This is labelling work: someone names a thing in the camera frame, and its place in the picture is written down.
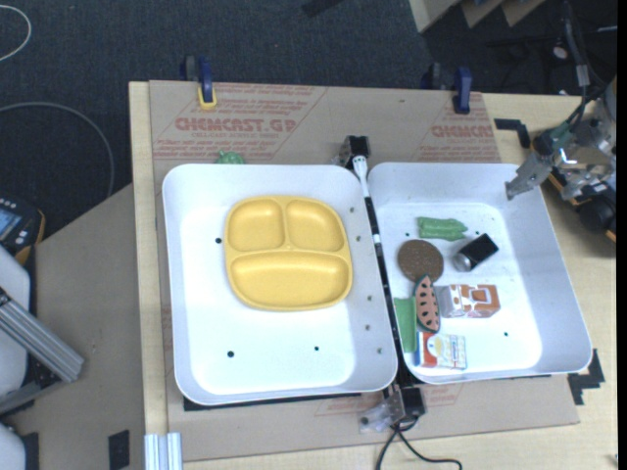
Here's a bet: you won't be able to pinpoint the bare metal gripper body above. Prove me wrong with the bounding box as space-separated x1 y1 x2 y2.
533 114 618 201

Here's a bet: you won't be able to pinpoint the white plastic tray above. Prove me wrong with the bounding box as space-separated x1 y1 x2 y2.
365 161 594 386
161 163 399 406

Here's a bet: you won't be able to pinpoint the black can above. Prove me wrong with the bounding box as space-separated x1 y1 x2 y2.
452 233 501 273

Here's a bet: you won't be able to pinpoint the green toy pea pods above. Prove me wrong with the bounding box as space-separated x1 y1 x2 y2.
416 215 469 240

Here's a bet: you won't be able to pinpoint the brown round biscuit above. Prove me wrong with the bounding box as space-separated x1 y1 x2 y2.
396 239 445 284

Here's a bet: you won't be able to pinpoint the orange and white carton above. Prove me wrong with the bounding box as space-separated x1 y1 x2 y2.
435 283 503 319

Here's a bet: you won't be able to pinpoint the brown cardboard board red print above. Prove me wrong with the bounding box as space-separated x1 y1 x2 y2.
148 79 582 462

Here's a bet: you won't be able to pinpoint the thin black and white rod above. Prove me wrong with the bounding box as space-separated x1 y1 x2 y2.
352 156 409 387

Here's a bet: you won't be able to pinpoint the toy watermelon slice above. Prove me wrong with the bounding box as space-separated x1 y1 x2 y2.
411 274 442 334

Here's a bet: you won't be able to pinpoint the green rectangular block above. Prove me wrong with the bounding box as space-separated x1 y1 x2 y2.
393 296 419 354

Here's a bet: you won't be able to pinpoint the white and orange packet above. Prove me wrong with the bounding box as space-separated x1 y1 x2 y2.
414 330 468 371

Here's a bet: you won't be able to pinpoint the yellow divided plate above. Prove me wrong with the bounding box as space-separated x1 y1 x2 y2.
223 195 355 312

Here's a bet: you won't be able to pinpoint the black cylinder on white bracket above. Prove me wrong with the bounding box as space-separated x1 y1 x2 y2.
561 177 618 237

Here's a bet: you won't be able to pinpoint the black block with thin wires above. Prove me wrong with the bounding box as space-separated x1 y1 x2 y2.
359 386 427 434
336 134 371 168

